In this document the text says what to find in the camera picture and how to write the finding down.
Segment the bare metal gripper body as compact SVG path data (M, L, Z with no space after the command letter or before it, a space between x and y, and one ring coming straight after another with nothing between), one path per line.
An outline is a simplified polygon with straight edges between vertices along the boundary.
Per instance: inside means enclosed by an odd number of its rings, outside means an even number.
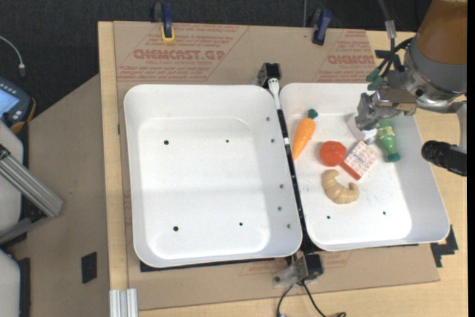
M373 94L373 107L386 106L393 108L393 117L403 113L412 116L417 109L433 111L438 114L452 114L466 106L465 100L431 99L426 93L420 96L403 88L382 87Z

